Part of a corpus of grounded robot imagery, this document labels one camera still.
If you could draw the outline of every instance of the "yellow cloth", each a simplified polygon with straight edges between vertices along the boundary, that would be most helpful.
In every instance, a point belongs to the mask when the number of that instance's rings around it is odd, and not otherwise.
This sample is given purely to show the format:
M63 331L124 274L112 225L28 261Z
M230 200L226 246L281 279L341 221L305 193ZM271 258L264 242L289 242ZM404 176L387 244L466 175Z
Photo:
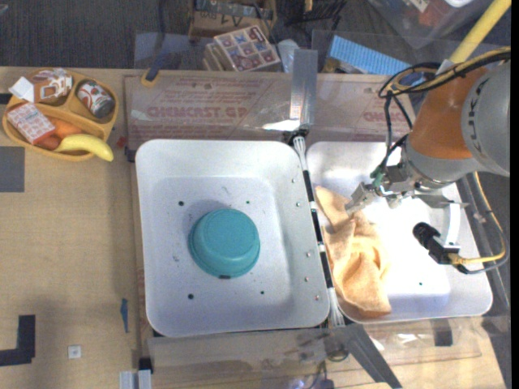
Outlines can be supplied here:
M362 211L349 217L349 200L322 186L315 188L320 209L333 233L323 232L336 291L366 317L391 312L384 280L390 266L388 253L375 227Z

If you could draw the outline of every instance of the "wooden countertop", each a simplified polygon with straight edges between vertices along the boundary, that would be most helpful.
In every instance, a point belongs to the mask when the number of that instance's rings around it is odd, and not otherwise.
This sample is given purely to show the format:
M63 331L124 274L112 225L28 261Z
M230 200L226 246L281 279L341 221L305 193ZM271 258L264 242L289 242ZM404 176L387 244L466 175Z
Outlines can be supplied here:
M0 67L0 93L32 69ZM0 350L16 347L19 315L36 315L36 356L31 364L0 367L6 389L117 388L119 373L135 370L143 353L133 164L116 144L126 134L123 79L140 71L74 70L107 83L119 96L122 110L109 138L115 158L72 163L26 151L24 192L0 192ZM0 131L0 146L15 145ZM123 299L128 332L120 313ZM473 355L417 364L394 361L392 369L404 387L505 387L486 333L477 321L467 321L478 331L472 334L471 344L478 347ZM67 348L76 344L82 356L69 359ZM372 383L353 362L337 372L330 365L328 377L336 387L388 387ZM257 384L204 387L261 387ZM178 386L167 375L154 374L153 387Z

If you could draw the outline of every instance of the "teal bowl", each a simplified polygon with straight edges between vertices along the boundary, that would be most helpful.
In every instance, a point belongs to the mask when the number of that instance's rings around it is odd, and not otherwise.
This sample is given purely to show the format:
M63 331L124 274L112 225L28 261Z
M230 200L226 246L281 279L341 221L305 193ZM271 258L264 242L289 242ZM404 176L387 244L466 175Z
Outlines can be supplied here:
M189 233L189 251L196 264L222 279L247 274L258 261L259 247L255 223L234 209L205 214Z

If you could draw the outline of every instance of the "toy food can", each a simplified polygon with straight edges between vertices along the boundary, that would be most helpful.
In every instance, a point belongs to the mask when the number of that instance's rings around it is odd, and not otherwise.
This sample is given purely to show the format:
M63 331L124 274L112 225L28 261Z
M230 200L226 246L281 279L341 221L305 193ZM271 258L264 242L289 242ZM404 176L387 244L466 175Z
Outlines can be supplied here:
M77 96L97 118L106 117L115 106L114 99L96 81L89 80L82 83L78 88Z

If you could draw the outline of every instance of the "banana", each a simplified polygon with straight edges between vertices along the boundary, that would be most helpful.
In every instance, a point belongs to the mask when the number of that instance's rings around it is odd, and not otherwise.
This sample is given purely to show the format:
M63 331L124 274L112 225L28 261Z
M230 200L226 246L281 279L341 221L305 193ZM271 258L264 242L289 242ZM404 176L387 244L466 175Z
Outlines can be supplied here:
M102 139L90 134L73 134L65 137L55 152L86 151L106 161L114 159L114 152Z

